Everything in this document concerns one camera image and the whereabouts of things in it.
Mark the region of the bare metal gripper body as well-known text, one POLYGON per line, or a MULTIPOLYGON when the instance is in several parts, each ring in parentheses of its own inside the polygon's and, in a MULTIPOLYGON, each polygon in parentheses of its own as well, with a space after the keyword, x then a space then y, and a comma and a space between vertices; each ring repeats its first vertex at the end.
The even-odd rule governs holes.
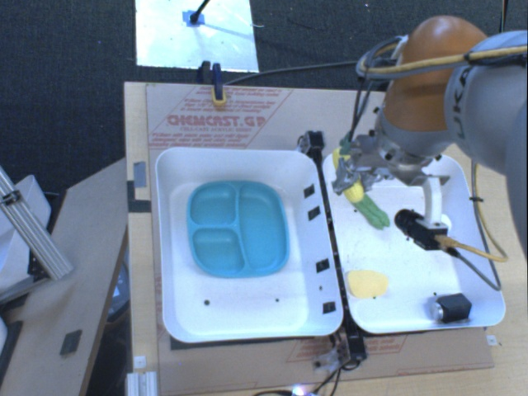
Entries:
POLYGON ((358 135, 351 141, 348 154, 350 158, 346 162, 356 175, 361 172, 378 173, 384 179, 396 178, 406 186, 421 186, 433 177, 441 185, 450 180, 449 175, 425 171, 434 158, 407 153, 383 133, 358 135))

